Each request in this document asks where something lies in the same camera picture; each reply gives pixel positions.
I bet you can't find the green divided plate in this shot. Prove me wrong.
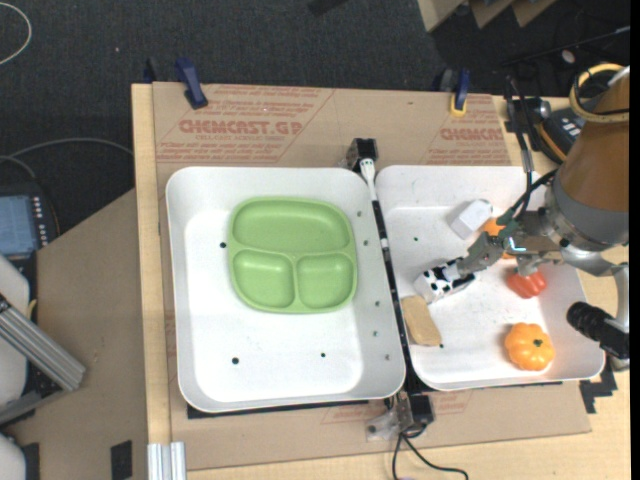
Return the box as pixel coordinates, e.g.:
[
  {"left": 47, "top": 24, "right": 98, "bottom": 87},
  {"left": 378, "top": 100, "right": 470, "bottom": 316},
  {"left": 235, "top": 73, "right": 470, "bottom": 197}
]
[{"left": 227, "top": 195, "right": 359, "bottom": 315}]

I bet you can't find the thin black and white rod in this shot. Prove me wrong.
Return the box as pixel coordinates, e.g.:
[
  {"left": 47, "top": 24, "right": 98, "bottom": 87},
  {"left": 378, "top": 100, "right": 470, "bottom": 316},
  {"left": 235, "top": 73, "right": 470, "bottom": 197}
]
[{"left": 358, "top": 157, "right": 415, "bottom": 395}]

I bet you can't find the white plastic tray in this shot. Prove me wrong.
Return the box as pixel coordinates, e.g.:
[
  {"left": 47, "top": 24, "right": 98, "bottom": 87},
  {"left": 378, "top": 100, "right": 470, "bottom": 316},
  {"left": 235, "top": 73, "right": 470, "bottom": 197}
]
[
  {"left": 164, "top": 165, "right": 407, "bottom": 414},
  {"left": 373, "top": 163, "right": 608, "bottom": 393}
]

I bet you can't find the yellow-orange toy pumpkin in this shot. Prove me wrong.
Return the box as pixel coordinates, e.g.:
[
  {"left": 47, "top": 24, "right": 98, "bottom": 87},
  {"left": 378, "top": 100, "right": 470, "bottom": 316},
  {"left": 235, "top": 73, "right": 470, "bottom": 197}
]
[{"left": 503, "top": 321, "right": 557, "bottom": 373}]

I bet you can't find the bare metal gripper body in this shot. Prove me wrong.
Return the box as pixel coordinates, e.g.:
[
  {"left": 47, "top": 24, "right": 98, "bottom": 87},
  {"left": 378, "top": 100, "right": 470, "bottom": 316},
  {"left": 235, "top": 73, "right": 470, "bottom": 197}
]
[{"left": 485, "top": 206, "right": 629, "bottom": 277}]

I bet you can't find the black cylinder on white bracket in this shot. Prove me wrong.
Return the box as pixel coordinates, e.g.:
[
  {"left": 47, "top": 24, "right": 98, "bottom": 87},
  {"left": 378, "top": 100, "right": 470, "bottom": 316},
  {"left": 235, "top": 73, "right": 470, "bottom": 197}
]
[{"left": 565, "top": 262, "right": 630, "bottom": 370}]

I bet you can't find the red-orange toy pumpkin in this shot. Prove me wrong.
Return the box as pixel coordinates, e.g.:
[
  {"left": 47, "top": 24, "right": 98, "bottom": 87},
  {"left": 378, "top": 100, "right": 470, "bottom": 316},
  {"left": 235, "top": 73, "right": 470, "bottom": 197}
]
[{"left": 505, "top": 266, "right": 548, "bottom": 301}]

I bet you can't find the brown cardboard board red print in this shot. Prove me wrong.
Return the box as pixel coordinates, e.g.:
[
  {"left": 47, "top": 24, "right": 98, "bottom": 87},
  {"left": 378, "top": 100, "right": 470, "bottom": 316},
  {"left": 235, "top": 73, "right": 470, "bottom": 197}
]
[{"left": 151, "top": 81, "right": 594, "bottom": 472}]

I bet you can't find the tan bread slice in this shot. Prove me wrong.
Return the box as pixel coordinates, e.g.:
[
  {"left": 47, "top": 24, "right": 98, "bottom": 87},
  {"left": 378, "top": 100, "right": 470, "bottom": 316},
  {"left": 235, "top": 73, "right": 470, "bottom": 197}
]
[{"left": 400, "top": 294, "right": 444, "bottom": 348}]

